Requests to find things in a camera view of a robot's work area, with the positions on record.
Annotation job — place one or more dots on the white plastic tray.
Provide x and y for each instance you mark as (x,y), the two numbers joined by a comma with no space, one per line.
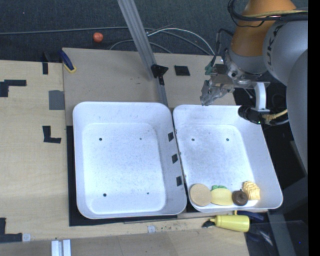
(122,162)
(215,155)

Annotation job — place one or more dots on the brown doughnut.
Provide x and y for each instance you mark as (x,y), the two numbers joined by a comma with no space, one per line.
(239,198)

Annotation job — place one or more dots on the tan round biscuit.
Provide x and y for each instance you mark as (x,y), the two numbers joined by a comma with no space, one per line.
(200,195)

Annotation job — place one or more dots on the yellow toy fries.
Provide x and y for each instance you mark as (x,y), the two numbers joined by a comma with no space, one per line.
(252,190)

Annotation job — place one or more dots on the yellow lemon with green leaf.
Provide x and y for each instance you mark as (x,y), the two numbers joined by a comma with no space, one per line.
(222,197)

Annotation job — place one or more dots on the yellow squeeze bottle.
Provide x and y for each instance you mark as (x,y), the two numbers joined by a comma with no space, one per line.
(232,223)

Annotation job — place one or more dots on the small red ball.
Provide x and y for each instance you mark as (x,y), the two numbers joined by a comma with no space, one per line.
(98,37)

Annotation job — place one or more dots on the black cylinder on white bracket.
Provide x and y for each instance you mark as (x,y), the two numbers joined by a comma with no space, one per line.
(251,115)

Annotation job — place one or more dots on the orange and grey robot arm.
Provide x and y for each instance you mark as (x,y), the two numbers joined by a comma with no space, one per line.
(277,45)

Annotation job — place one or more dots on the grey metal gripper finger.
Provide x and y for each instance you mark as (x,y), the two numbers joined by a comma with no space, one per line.
(205,96)
(218,93)

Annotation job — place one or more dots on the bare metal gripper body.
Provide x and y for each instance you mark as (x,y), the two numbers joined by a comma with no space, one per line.
(222,77)

